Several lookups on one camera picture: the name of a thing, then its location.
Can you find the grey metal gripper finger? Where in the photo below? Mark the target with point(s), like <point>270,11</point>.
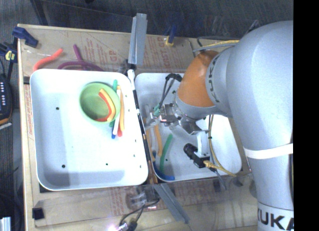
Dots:
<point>154,116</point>
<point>151,124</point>

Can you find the purple foam stick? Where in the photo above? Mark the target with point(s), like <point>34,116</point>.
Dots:
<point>77,51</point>
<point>82,64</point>

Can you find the white foam stick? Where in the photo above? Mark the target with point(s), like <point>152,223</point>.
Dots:
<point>116,122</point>

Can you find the white plastic tray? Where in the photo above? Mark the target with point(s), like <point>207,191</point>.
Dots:
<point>184,160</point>
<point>82,150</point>

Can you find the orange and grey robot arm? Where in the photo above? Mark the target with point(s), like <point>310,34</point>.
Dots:
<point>256,80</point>

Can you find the black cylinder on white bracket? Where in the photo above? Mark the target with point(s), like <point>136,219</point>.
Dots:
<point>199,156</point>

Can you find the brown cardboard board red print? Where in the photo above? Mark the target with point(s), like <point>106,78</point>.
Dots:
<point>104,48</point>

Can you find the orange foam stick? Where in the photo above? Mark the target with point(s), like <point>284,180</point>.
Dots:
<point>46,60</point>
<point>158,140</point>
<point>121,115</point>
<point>150,145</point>

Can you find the green foam stick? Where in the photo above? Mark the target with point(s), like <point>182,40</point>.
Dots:
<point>114,84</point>
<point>165,150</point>

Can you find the yellow foam stick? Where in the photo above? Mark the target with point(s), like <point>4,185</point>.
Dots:
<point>112,102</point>

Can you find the blue foam stick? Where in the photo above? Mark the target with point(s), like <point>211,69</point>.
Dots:
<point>113,135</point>
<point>162,174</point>

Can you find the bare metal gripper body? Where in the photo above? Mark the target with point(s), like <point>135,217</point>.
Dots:
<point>172,117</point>

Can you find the red foam stick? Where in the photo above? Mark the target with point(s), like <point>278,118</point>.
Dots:
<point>107,105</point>
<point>119,133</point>

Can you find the green bowl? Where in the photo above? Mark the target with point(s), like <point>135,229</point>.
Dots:
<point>92,102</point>

